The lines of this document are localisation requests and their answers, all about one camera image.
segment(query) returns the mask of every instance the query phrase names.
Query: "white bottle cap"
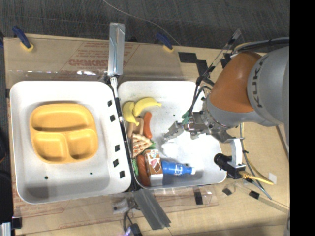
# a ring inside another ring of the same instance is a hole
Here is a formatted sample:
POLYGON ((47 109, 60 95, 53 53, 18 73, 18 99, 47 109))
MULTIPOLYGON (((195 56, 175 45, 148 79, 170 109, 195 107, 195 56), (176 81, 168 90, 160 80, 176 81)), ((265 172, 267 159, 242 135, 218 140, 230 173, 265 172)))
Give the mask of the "white bottle cap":
POLYGON ((192 167, 191 168, 191 175, 194 175, 196 173, 196 168, 195 167, 192 167))

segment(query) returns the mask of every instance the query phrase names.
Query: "banana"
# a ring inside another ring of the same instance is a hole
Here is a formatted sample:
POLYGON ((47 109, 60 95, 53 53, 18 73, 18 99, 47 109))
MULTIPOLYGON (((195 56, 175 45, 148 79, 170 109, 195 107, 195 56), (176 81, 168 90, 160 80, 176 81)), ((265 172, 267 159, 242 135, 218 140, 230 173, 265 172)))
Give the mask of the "banana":
POLYGON ((136 121, 134 115, 132 114, 132 110, 134 109, 134 106, 135 104, 133 101, 126 102, 123 106, 123 117, 126 121, 135 123, 136 126, 138 126, 139 122, 136 121))
POLYGON ((151 106, 159 106, 160 107, 160 106, 162 106, 162 104, 158 103, 152 97, 146 97, 146 98, 143 98, 143 99, 137 101, 137 103, 134 105, 132 113, 134 116, 139 116, 141 114, 142 110, 144 110, 147 107, 151 107, 151 106))

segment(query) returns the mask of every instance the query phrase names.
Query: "blue bottle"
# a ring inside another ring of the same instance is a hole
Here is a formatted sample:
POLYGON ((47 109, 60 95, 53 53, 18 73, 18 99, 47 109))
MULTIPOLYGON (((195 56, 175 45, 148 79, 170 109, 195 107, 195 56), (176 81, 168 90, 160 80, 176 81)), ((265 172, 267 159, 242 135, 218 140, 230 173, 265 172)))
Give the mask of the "blue bottle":
POLYGON ((194 167, 187 167, 181 163, 174 163, 168 161, 162 161, 163 174, 171 174, 174 176, 179 176, 183 174, 195 174, 196 169, 194 167))

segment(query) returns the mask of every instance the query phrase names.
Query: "drain hole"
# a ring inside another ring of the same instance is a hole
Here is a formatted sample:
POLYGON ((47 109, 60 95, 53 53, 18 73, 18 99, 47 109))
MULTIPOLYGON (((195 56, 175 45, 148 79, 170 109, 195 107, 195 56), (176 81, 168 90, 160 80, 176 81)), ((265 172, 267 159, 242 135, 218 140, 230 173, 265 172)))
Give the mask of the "drain hole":
POLYGON ((115 120, 115 116, 114 115, 110 116, 110 121, 113 122, 114 120, 115 120))
POLYGON ((119 172, 119 176, 120 176, 120 178, 123 178, 125 176, 125 172, 124 171, 120 171, 119 172))
POLYGON ((113 164, 114 164, 114 167, 116 167, 117 165, 119 165, 118 159, 116 159, 116 160, 113 162, 113 164))

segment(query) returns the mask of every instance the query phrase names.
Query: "chocolate milk carton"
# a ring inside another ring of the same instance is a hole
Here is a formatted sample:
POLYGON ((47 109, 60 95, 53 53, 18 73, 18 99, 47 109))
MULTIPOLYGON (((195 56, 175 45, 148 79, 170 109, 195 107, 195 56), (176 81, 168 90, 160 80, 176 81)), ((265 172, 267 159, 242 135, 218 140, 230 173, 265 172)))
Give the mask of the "chocolate milk carton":
POLYGON ((163 182, 163 170, 158 150, 145 150, 144 158, 151 186, 161 186, 163 182))

